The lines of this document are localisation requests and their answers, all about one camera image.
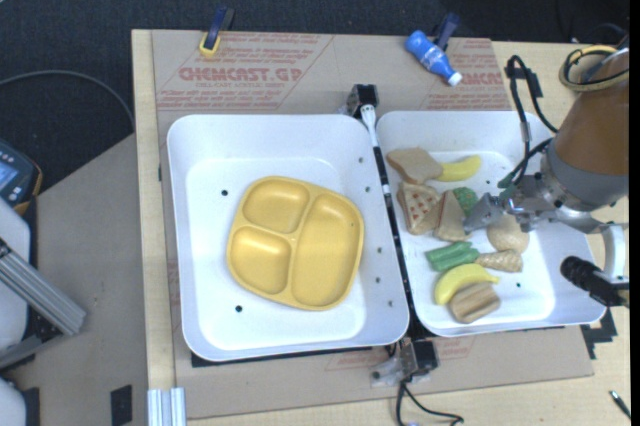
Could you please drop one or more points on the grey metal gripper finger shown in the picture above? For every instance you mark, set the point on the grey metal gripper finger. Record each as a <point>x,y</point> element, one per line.
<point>482,214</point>
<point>522,220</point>

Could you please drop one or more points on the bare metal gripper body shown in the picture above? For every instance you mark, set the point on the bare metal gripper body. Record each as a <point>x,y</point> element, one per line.
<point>537,199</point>

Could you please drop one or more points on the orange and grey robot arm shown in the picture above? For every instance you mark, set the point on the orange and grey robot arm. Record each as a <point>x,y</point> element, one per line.
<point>595,134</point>

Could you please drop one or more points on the green toy with red dots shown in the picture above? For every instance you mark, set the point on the green toy with red dots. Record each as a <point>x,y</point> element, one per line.
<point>466,199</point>

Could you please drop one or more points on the round beige biscuit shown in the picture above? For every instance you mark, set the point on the round beige biscuit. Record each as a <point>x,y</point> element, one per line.
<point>507,238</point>

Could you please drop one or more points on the beige sandwich wedge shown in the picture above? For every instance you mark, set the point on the beige sandwich wedge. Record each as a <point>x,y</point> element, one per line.
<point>450,219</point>

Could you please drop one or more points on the beige waffle cone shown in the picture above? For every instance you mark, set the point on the beige waffle cone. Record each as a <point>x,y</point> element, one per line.
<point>502,261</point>

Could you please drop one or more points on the small yellow banana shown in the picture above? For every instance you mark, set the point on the small yellow banana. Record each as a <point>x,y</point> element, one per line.
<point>462,168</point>

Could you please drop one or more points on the green beans bundle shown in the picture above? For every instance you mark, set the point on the green beans bundle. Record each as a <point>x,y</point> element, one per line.
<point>450,255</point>

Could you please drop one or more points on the pizza slice with red dots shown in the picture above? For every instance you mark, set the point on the pizza slice with red dots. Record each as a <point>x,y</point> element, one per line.
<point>417,209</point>

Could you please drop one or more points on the white plastic tray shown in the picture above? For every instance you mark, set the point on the white plastic tray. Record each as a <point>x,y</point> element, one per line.
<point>540,284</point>
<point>210,239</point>

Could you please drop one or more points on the large yellow banana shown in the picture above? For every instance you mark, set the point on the large yellow banana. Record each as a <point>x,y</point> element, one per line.
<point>457,280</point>

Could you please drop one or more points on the tan toast slice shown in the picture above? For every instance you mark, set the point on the tan toast slice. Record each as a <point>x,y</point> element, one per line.
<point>412,163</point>

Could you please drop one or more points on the thin black and white rod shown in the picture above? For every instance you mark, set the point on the thin black and white rod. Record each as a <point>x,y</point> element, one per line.
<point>395,224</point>

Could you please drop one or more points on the brown ridged bread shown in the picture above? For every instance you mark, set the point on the brown ridged bread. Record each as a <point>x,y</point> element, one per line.
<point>475,303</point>

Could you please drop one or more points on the blue bottle with white cap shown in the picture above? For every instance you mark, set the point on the blue bottle with white cap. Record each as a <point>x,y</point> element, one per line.
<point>429,55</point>

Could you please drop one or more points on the yellow divided plate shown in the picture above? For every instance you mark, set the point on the yellow divided plate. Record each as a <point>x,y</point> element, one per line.
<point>300,244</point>

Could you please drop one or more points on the black pen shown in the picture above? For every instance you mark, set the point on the black pen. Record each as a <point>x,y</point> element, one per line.
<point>620,404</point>

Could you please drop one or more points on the brown cardboard board red print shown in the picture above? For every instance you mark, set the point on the brown cardboard board red print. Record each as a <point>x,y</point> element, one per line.
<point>300,74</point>

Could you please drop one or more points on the black cylinder on white bracket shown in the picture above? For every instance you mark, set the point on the black cylinder on white bracket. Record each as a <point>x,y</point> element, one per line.
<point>590,279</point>

